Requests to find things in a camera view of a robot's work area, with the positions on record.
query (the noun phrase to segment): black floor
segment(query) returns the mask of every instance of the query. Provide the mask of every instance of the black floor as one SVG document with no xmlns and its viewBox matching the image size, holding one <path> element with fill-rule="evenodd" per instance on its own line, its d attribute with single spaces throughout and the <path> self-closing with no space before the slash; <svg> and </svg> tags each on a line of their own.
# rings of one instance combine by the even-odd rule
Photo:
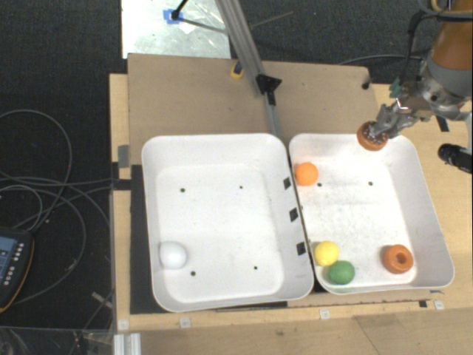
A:
<svg viewBox="0 0 473 355">
<path fill-rule="evenodd" d="M 293 12 L 253 30 L 263 59 L 330 64 L 365 55 L 405 54 L 406 27 L 417 11 L 416 0 L 240 1 L 250 24 Z M 429 49 L 438 25 L 421 25 L 417 51 Z M 69 182 L 111 177 L 108 75 L 126 71 L 120 30 L 120 0 L 0 0 L 0 116 L 34 109 L 56 119 L 72 145 Z M 380 58 L 357 64 L 370 68 L 374 82 L 390 83 L 402 61 Z M 417 67 L 412 65 L 412 75 Z M 68 166 L 67 142 L 51 120 L 24 111 L 0 120 L 0 170 L 16 177 L 61 181 Z M 17 183 L 3 180 L 0 189 Z M 106 180 L 78 188 L 103 187 L 92 196 L 108 213 L 109 184 Z M 0 226 L 15 226 L 37 212 L 37 201 L 28 191 L 0 195 Z M 64 192 L 67 198 L 76 195 L 69 187 Z M 41 196 L 46 209 L 54 197 Z M 0 325 L 82 328 L 100 307 L 92 293 L 109 295 L 107 223 L 84 197 L 73 203 L 86 224 L 81 261 L 55 288 L 0 314 Z M 37 231 L 35 258 L 17 301 L 47 288 L 74 267 L 82 240 L 75 211 L 67 204 L 57 206 Z M 89 327 L 105 328 L 110 319 L 111 311 L 103 308 Z"/>
</svg>

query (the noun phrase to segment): tray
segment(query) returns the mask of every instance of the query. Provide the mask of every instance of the tray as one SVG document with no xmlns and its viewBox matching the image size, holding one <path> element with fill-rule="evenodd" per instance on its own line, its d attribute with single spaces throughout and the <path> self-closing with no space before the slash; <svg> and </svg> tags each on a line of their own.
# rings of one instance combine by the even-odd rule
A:
<svg viewBox="0 0 473 355">
<path fill-rule="evenodd" d="M 334 294 L 443 287 L 454 268 L 413 144 L 389 140 L 379 152 L 363 149 L 356 135 L 301 134 L 289 146 L 293 167 L 312 162 L 319 169 L 313 186 L 297 186 L 311 253 L 323 240 L 335 242 L 340 260 L 355 266 L 355 278 L 336 285 L 328 267 L 316 277 Z M 402 244 L 414 257 L 404 274 L 388 272 L 387 246 Z"/>
<path fill-rule="evenodd" d="M 152 288 L 163 308 L 285 301 L 312 290 L 313 268 L 279 139 L 156 137 L 143 147 L 142 162 Z M 184 266 L 163 262 L 163 243 L 183 249 Z"/>
</svg>

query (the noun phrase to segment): black clamp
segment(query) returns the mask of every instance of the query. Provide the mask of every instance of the black clamp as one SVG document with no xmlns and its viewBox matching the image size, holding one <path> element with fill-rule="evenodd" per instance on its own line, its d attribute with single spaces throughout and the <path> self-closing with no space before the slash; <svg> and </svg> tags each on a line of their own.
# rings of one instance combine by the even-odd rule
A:
<svg viewBox="0 0 473 355">
<path fill-rule="evenodd" d="M 274 97 L 274 91 L 282 83 L 281 79 L 272 78 L 271 76 L 259 74 L 256 77 L 256 83 L 258 84 L 259 91 L 264 95 L 268 94 L 269 104 L 276 106 L 276 98 Z"/>
</svg>

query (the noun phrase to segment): toy donut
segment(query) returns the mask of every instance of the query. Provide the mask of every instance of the toy donut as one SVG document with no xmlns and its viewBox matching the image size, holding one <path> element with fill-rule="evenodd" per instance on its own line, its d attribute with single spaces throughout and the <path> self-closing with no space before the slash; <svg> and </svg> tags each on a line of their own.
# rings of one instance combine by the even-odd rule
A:
<svg viewBox="0 0 473 355">
<path fill-rule="evenodd" d="M 403 274 L 411 269 L 414 258 L 406 247 L 393 245 L 384 252 L 383 263 L 393 274 Z"/>
</svg>

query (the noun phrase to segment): orange ball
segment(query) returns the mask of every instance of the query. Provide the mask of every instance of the orange ball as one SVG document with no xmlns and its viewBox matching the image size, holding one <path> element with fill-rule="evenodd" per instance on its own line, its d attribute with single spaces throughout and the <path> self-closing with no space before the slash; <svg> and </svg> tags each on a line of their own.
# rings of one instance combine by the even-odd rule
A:
<svg viewBox="0 0 473 355">
<path fill-rule="evenodd" d="M 296 181 L 301 186 L 311 186 L 319 178 L 319 171 L 311 162 L 299 164 L 295 174 Z"/>
</svg>

